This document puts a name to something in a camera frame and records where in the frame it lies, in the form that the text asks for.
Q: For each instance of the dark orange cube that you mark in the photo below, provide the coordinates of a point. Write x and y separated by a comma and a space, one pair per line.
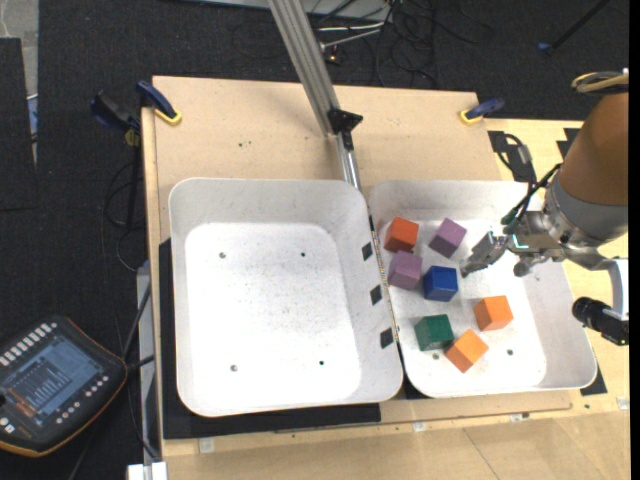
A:
401, 234

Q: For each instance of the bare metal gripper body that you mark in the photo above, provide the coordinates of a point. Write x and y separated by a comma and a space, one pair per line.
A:
542, 235

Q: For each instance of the white plastic tray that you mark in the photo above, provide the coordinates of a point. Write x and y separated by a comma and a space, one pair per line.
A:
272, 298
515, 368

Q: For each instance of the purple cube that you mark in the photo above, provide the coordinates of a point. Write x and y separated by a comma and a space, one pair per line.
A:
447, 238
405, 270

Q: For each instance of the green cube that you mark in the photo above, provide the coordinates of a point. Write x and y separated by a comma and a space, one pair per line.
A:
434, 332

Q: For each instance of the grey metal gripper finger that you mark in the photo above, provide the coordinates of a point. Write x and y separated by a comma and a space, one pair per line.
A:
524, 268
481, 255

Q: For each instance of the pale wood board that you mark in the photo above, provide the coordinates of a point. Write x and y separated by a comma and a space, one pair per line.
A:
260, 133

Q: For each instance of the blue cube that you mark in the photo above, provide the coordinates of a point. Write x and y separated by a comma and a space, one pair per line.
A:
440, 284

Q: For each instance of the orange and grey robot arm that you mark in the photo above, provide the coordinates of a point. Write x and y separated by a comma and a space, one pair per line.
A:
597, 158

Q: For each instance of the black cylinder on white bracket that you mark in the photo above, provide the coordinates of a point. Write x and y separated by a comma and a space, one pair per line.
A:
597, 315

